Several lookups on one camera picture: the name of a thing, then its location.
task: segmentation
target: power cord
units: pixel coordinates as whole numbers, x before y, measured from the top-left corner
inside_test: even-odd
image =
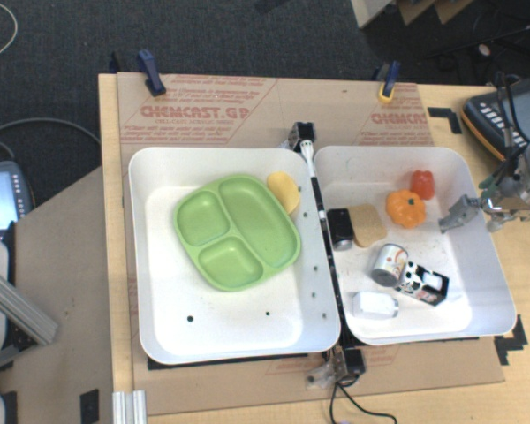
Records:
[[[87,137],[91,138],[96,144],[98,144],[99,146],[101,145],[100,139],[96,135],[94,135],[92,132],[90,132],[89,130],[71,121],[65,121],[64,119],[57,119],[55,117],[30,117],[26,119],[18,119],[16,121],[11,121],[10,123],[0,125],[0,132],[6,129],[10,129],[12,127],[18,126],[18,125],[35,124],[35,123],[51,123],[51,124],[57,124],[57,125],[66,125],[68,127],[71,127],[72,129],[75,129],[75,130],[78,130],[79,132],[84,133]],[[0,141],[0,148],[3,151],[7,152],[12,160],[15,160],[14,152],[2,141]]]
[[[11,20],[14,23],[13,34],[11,35],[10,40],[7,43],[5,43],[5,45],[0,49],[0,54],[1,54],[1,53],[4,53],[6,49],[8,49],[11,46],[11,44],[16,39],[16,36],[18,36],[18,20],[16,19],[16,16],[14,16],[14,13],[11,12],[11,10],[7,6],[4,6],[3,4],[0,3],[0,8],[8,13],[8,15],[11,17]]]
[[[332,397],[331,397],[331,400],[329,402],[329,418],[331,420],[331,424],[337,424],[337,421],[334,418],[334,401],[336,399],[336,394],[337,394],[337,390],[338,389],[340,389],[345,394],[345,396],[352,402],[352,404],[354,404],[355,407],[358,410],[362,411],[363,413],[369,414],[371,416],[378,416],[380,418],[389,418],[390,420],[392,420],[394,422],[394,424],[398,424],[397,418],[395,418],[392,414],[370,412],[369,410],[366,410],[361,405],[359,405],[353,399],[353,397],[350,396],[350,394],[345,390],[345,388],[348,388],[348,387],[352,386],[353,384],[355,384],[358,381],[358,379],[359,379],[359,376],[357,375],[350,382],[346,382],[346,383],[336,382],[336,383],[334,383],[334,390],[332,391]]]
[[[506,109],[504,108],[504,97],[509,103],[509,109],[511,111],[512,118],[509,118]],[[501,112],[501,117],[504,120],[504,143],[505,143],[505,152],[504,152],[504,161],[496,168],[492,177],[496,178],[495,185],[499,186],[506,175],[510,172],[511,166],[514,164],[515,160],[519,157],[522,152],[526,149],[526,146],[522,148],[514,148],[514,139],[512,136],[512,131],[517,129],[520,131],[519,121],[516,116],[516,108],[514,105],[514,96],[512,95],[511,84],[509,83],[508,77],[499,72],[496,75],[496,100],[499,110]]]

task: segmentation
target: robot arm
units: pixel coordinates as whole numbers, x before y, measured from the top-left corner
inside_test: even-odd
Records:
[[[438,221],[442,232],[466,224],[480,210],[490,215],[487,228],[491,232],[517,218],[530,220],[530,143],[516,159],[501,163],[497,174],[483,181],[480,189],[479,198],[463,195],[450,208],[450,213]]]

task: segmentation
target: orange pumpkin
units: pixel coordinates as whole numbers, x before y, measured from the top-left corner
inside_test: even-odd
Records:
[[[387,214],[396,224],[411,229],[426,220],[426,205],[417,193],[407,189],[397,190],[387,195]]]

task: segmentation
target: white cable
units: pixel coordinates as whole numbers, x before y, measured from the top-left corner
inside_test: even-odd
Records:
[[[3,4],[0,4],[0,8],[2,8],[4,11],[6,11],[8,13],[8,15],[11,17],[11,20],[14,23],[14,32],[13,32],[10,40],[7,43],[5,43],[5,45],[0,49],[0,54],[1,54],[6,49],[8,49],[11,46],[11,44],[14,42],[14,40],[16,39],[16,36],[18,35],[18,20],[16,19],[16,16],[14,16],[14,13],[11,12],[9,8],[4,6]]]

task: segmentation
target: black cable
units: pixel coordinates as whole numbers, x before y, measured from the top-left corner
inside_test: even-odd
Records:
[[[344,388],[349,388],[350,386],[353,386],[357,381],[360,379],[359,374],[354,375],[351,379],[342,379],[338,383],[340,386],[343,386]]]
[[[501,82],[500,84],[496,83],[496,87],[497,87],[496,99],[497,99],[497,103],[499,106],[499,111],[501,112],[501,117],[503,118],[504,124],[505,124],[505,127],[504,127],[505,134],[506,134],[505,141],[508,142],[508,144],[505,146],[506,154],[504,156],[504,161],[496,168],[495,172],[493,173],[493,178],[496,178],[495,185],[498,186],[502,182],[502,180],[506,177],[507,172],[509,171],[510,167],[513,165],[514,161],[519,157],[520,154],[522,154],[522,152],[524,152],[524,150],[526,149],[526,146],[520,147],[518,149],[514,149],[512,129],[517,129],[521,133],[519,122],[516,117],[514,96],[512,94],[511,85],[508,83],[507,76],[504,73],[500,72],[497,74],[496,78],[497,78],[496,82],[498,81]],[[506,93],[506,99],[509,103],[512,120],[508,118],[506,108],[504,107],[504,104],[503,104],[503,97],[501,93],[502,89],[504,89]]]
[[[57,119],[55,117],[30,117],[27,119],[19,119],[17,121],[12,121],[10,123],[0,125],[0,132],[3,130],[9,129],[13,126],[16,126],[16,125],[31,124],[31,123],[52,123],[52,124],[59,124],[59,125],[67,125],[69,127],[72,127],[73,129],[76,129],[84,133],[86,136],[94,140],[98,145],[101,144],[100,139],[96,137],[93,133],[85,129],[84,127],[74,124],[71,121],[65,121],[63,119]]]
[[[518,44],[520,41],[522,40],[522,38],[519,38],[518,40],[516,40],[514,43],[515,44]],[[498,75],[499,73],[504,73],[503,72],[503,67],[501,66],[501,64],[497,61],[499,57],[501,57],[506,51],[508,51],[507,48],[504,48],[504,49],[501,49],[499,50],[498,52],[495,53],[494,56],[492,56],[488,61],[487,61],[487,66],[485,67],[484,71],[481,73],[481,83],[484,83],[484,84],[490,84],[490,83],[495,83],[495,77],[496,75]],[[488,69],[491,67],[491,66],[496,66],[496,71],[493,72],[493,79],[492,80],[487,80],[487,74],[488,74]],[[516,77],[515,81],[518,81],[518,80],[521,80],[520,77],[514,75],[514,74],[507,74],[506,75],[507,77]]]
[[[355,407],[358,410],[362,411],[365,414],[369,414],[371,416],[377,416],[380,418],[389,418],[390,420],[394,422],[394,424],[398,424],[397,418],[395,418],[392,414],[370,412],[369,410],[366,410],[361,405],[359,405],[355,400],[353,400],[353,397],[350,396],[350,394],[345,390],[345,388],[357,382],[358,378],[359,376],[357,376],[350,384],[346,384],[346,385],[343,385],[341,382],[334,383],[334,390],[332,391],[332,397],[331,397],[331,400],[329,401],[329,418],[331,419],[331,424],[337,424],[336,419],[334,418],[334,402],[336,399],[336,393],[337,393],[338,388],[345,394],[345,396],[352,402],[352,404],[355,405]]]
[[[5,144],[3,143],[2,141],[0,141],[0,148],[7,152],[8,155],[10,156],[10,158],[15,161],[16,160],[16,156],[14,155],[14,152]]]
[[[521,22],[530,22],[530,17],[525,17],[525,16],[521,16],[519,14],[514,14],[514,13],[511,13],[511,12],[504,11],[503,10],[504,4],[500,4],[499,5],[496,2],[494,2],[493,0],[482,0],[482,1],[486,2],[487,4],[490,4],[493,8],[495,8],[495,11],[497,11],[500,14],[502,14],[506,18],[519,20]]]
[[[471,27],[470,39],[475,39],[476,34],[477,34],[477,27],[481,23],[481,20],[484,19],[485,16],[488,16],[489,14],[491,14],[490,19],[496,23],[496,29],[490,30],[490,33],[492,33],[490,37],[498,36],[499,34],[503,32],[504,21],[501,18],[499,18],[499,15],[501,15],[501,12],[498,9],[488,10],[488,11],[484,11],[480,13],[473,21],[473,24]]]

